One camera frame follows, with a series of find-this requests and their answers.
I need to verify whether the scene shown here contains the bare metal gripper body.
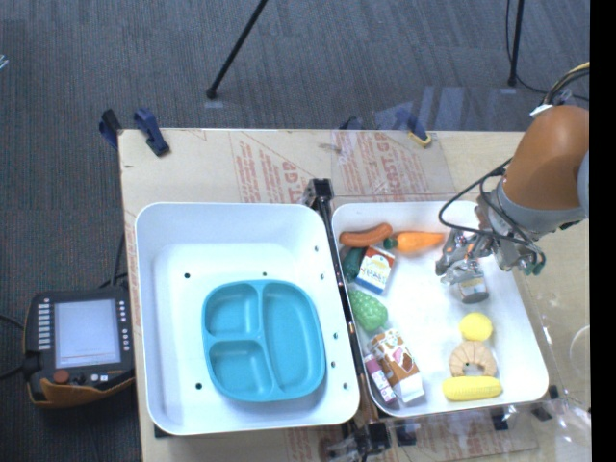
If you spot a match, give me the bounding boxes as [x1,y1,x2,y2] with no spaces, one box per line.
[475,203,544,273]

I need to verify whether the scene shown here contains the small silver can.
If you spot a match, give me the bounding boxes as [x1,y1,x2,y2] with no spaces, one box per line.
[457,273,491,305]

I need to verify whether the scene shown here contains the orange carrot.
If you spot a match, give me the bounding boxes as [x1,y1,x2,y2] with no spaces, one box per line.
[382,230,447,254]

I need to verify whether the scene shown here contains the white plastic tray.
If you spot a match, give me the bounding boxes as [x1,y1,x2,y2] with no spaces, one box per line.
[330,200,551,419]
[134,201,362,437]

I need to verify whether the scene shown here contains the yellow lemon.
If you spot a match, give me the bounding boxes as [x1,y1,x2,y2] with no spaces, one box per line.
[457,311,494,343]

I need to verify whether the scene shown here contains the white and blue carton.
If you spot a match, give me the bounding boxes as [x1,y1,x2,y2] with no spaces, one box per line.
[354,244,398,295]

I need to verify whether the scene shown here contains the tan croissant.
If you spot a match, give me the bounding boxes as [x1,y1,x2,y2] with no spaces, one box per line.
[448,340,499,377]

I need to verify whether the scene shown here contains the brown sausage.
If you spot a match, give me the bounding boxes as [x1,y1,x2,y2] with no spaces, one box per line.
[338,222,394,249]

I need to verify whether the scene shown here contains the dark green cucumber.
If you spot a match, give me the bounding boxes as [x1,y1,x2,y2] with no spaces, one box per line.
[341,246,368,281]

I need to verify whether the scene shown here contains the green grapes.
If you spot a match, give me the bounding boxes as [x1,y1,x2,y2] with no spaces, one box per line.
[347,288,389,333]

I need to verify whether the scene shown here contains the thin black rod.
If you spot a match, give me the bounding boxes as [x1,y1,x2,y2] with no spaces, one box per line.
[315,194,374,425]

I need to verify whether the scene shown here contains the brown and white carton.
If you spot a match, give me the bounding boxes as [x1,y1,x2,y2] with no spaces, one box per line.
[369,328,426,403]

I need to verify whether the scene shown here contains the yellow corn cob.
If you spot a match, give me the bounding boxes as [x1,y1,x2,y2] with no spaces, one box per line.
[441,374,503,402]

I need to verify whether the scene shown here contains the blue divided plate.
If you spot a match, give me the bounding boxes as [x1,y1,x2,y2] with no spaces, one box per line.
[200,278,329,403]

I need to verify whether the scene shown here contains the black tripod leg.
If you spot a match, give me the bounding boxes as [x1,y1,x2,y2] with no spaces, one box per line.
[205,0,282,100]
[506,0,530,89]

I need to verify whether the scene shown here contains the brown cardboard board red print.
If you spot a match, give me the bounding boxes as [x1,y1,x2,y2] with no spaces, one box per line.
[117,127,591,462]

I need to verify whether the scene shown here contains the black block with wires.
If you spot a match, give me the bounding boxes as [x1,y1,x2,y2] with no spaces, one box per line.
[301,177,335,207]
[352,420,392,453]

